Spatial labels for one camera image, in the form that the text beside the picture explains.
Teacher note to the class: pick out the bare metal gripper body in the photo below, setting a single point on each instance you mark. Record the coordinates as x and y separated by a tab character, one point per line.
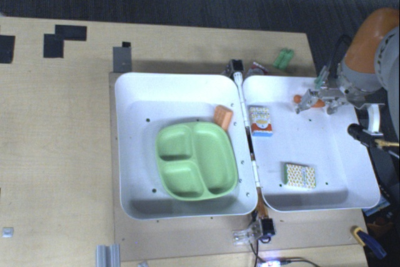
331	93

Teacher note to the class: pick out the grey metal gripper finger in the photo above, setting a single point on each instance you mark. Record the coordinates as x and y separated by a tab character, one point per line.
306	101
334	105

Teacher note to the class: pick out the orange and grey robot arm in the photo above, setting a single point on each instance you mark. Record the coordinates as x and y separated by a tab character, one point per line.
365	40

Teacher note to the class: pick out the orange carrot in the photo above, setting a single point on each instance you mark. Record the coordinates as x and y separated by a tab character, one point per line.
297	98

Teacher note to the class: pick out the white plastic tray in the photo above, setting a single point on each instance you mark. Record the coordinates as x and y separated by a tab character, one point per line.
312	147
137	134

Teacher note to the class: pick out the green ribbed block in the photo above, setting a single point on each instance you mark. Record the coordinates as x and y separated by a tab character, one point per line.
283	58

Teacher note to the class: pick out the white orange blue carton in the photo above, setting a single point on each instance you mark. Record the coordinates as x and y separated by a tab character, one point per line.
261	122

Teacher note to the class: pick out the red and silver packet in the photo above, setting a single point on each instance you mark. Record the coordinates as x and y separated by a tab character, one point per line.
257	68

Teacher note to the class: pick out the thin black and white rod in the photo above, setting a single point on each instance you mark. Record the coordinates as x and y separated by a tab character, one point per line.
241	93

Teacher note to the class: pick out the orange biscuit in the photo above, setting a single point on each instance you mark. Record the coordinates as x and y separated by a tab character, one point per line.
223	117

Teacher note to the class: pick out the green divided plate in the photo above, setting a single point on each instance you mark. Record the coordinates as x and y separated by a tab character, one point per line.
215	159

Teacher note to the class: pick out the black cylinder on white bracket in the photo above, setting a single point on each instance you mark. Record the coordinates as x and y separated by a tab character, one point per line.
359	132

